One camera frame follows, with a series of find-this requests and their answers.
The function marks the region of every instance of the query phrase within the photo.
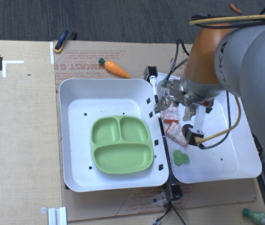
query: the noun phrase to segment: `cardboard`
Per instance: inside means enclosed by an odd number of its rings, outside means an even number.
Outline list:
[[[132,78],[142,78],[147,66],[156,66],[158,72],[168,73],[175,55],[175,44],[131,44],[114,42],[67,41],[60,54],[54,54],[56,97],[59,123],[59,145],[62,161],[62,137],[58,88],[69,78],[120,78],[106,71],[98,60],[112,60],[125,69]],[[186,54],[179,49],[177,61]],[[181,76],[182,68],[173,75]],[[152,198],[163,191],[161,187],[117,189],[77,193],[67,189],[61,176],[62,205],[68,208],[68,221],[104,218],[164,211],[154,207]],[[252,179],[225,180],[198,184],[180,183],[183,197],[174,202],[176,209],[213,206],[254,201]]]

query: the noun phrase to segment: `green plate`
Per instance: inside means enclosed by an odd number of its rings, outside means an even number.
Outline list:
[[[133,116],[98,119],[91,128],[91,151],[97,168],[110,174],[139,172],[153,162],[149,130]]]

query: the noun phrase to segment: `green bottle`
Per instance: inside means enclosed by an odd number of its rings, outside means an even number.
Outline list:
[[[251,218],[255,224],[265,225],[265,213],[263,212],[253,212],[247,208],[244,208],[242,214],[245,217]]]

